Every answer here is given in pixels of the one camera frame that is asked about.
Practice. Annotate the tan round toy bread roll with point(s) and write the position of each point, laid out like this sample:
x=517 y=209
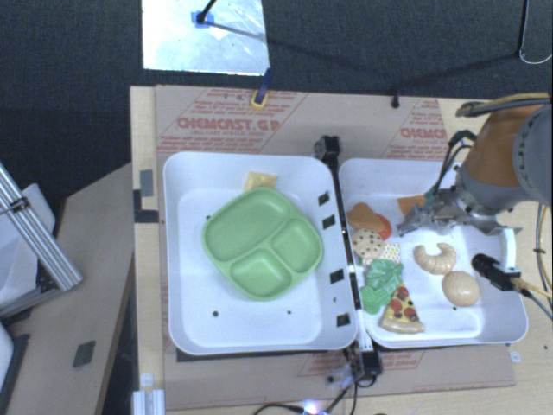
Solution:
x=460 y=289

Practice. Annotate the brown toy bread slice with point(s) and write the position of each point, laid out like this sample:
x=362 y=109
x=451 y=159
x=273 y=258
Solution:
x=362 y=216

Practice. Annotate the red toy tomato slice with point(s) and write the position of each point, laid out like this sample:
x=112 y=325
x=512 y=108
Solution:
x=385 y=228

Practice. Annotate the toy pizza slice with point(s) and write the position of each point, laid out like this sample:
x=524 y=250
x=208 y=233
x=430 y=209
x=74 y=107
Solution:
x=402 y=311

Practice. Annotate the green divided plate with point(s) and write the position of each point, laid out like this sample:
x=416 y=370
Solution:
x=250 y=236

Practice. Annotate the black cylinder on white bracket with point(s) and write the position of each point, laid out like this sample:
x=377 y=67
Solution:
x=490 y=268

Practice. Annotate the yellow and white toy waffle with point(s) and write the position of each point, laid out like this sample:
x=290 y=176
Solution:
x=391 y=252

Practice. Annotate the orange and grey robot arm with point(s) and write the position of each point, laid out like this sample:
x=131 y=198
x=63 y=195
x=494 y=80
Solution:
x=497 y=154

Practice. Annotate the brown cardboard board, red print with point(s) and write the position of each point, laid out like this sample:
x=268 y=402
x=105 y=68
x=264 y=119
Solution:
x=285 y=115

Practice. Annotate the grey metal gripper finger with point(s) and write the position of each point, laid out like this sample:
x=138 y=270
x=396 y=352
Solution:
x=410 y=223
x=444 y=227

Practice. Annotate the tan chocolate chip biscuit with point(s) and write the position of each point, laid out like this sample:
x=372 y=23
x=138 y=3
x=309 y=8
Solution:
x=366 y=242

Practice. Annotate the white plastic tray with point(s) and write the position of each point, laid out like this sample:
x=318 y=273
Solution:
x=194 y=318
x=466 y=322

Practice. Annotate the tan toy croissant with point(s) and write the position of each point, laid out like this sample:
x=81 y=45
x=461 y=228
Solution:
x=434 y=259

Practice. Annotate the orange toy cheese slice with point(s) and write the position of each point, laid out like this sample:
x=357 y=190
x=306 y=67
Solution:
x=408 y=206

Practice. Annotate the green toy lettuce leaf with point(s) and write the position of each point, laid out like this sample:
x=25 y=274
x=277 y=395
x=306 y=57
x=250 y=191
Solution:
x=382 y=275

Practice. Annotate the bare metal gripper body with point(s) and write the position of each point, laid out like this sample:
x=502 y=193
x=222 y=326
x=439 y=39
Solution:
x=458 y=212

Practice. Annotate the yellow square toy cracker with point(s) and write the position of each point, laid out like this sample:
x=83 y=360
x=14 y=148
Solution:
x=259 y=180

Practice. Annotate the thin black and white rod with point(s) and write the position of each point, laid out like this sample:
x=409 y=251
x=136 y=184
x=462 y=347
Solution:
x=345 y=236

